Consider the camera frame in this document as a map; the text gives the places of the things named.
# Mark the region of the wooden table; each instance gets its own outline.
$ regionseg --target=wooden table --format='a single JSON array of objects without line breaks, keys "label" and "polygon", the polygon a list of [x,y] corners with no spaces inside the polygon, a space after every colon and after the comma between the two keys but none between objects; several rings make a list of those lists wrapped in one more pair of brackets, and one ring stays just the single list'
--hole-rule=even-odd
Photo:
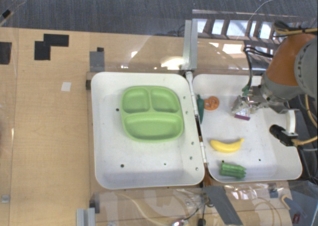
[{"label": "wooden table", "polygon": [[[43,41],[44,33],[68,34],[69,46],[51,47],[50,61],[35,61],[34,42]],[[129,66],[132,71],[166,72],[161,65],[182,56],[183,38],[0,28],[0,41],[12,43],[10,64],[0,65],[0,103],[6,102],[0,116],[0,195],[11,198],[9,203],[0,203],[0,225],[74,226],[76,209],[88,208],[91,186],[96,181],[89,169],[85,89],[89,52],[103,47],[107,70],[126,71]],[[222,53],[222,57],[214,58],[218,48],[210,41],[199,39],[201,69],[220,73],[237,68],[236,74],[244,73],[244,56]],[[61,91],[64,82],[71,83],[70,91]],[[286,182],[278,185],[289,193]],[[171,200],[170,189],[158,191],[158,204]],[[112,192],[104,190],[103,195]],[[156,225],[140,212],[136,216],[136,201],[143,199],[122,198],[126,213],[118,210],[116,225]],[[113,207],[113,200],[103,202],[104,209]],[[289,213],[278,199],[271,199],[277,212],[266,205],[255,211],[249,200],[232,202],[244,225],[271,225],[273,216],[279,222],[277,213],[282,225],[291,225]],[[216,210],[206,213],[208,225],[223,225]],[[107,225],[107,216],[98,215],[96,225]],[[191,225],[196,225],[197,218],[192,220]]]}]

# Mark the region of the toy banana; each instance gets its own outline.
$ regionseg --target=toy banana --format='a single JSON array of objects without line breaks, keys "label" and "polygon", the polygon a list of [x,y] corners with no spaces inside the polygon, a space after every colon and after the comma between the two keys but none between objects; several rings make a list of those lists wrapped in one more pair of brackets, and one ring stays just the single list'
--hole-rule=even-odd
[{"label": "toy banana", "polygon": [[220,141],[211,140],[210,144],[216,151],[219,152],[236,152],[240,149],[243,141],[244,139],[240,139],[239,141],[236,141],[234,143],[227,144]]}]

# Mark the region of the white tray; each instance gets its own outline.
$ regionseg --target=white tray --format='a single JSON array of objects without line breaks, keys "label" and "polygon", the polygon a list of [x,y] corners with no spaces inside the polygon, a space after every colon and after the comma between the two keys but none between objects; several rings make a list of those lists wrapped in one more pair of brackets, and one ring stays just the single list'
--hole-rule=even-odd
[{"label": "white tray", "polygon": [[[120,108],[131,86],[158,85],[173,90],[183,111],[184,132],[169,142],[145,143],[124,133]],[[182,186],[204,176],[201,149],[188,82],[173,74],[98,73],[91,81],[95,175],[107,189]]]},{"label": "white tray", "polygon": [[[260,109],[246,121],[231,114],[234,100],[247,81],[248,77],[241,75],[198,75],[193,81],[194,92],[203,99],[213,95],[220,100],[217,110],[204,110],[201,125],[210,174],[223,183],[297,179],[302,173],[297,149],[284,146],[269,133],[273,124],[286,128],[285,115]],[[253,85],[258,84],[260,77],[254,77]],[[235,153],[218,152],[210,146],[211,139],[231,143],[240,138],[245,141]],[[236,180],[221,176],[222,160],[247,168],[246,177]]]}]

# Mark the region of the yellow banana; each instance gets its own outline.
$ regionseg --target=yellow banana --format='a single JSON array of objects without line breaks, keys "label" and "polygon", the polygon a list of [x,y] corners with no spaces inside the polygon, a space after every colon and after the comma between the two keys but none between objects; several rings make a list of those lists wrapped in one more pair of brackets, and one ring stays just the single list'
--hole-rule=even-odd
[{"label": "yellow banana", "polygon": [[239,141],[236,141],[234,143],[227,144],[220,141],[211,140],[210,144],[216,151],[219,152],[236,152],[240,149],[243,141],[244,139],[240,139]]}]

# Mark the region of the green plate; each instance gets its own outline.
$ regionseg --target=green plate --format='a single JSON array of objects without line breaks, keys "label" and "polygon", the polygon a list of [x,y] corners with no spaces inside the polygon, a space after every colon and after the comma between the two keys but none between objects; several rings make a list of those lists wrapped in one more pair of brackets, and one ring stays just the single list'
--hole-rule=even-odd
[{"label": "green plate", "polygon": [[171,141],[184,129],[177,95],[162,86],[134,86],[121,98],[122,123],[127,136],[136,141]]}]

